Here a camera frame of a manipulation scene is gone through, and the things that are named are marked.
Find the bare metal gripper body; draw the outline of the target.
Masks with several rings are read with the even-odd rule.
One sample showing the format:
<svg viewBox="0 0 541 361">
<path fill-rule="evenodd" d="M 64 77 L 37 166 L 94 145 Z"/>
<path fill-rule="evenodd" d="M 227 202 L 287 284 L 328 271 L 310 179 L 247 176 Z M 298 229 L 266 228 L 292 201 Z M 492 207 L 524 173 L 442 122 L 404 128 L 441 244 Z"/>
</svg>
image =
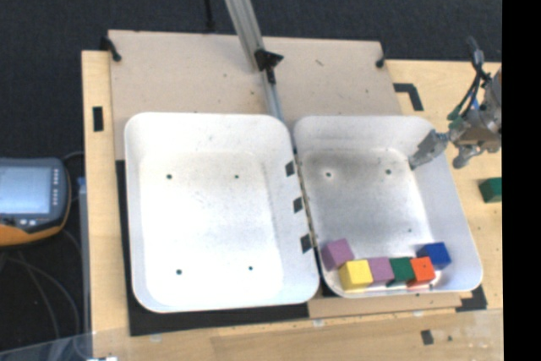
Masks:
<svg viewBox="0 0 541 361">
<path fill-rule="evenodd" d="M 449 115 L 449 135 L 458 148 L 497 151 L 501 146 L 501 88 L 486 85 L 482 101 L 470 92 L 465 108 Z"/>
</svg>

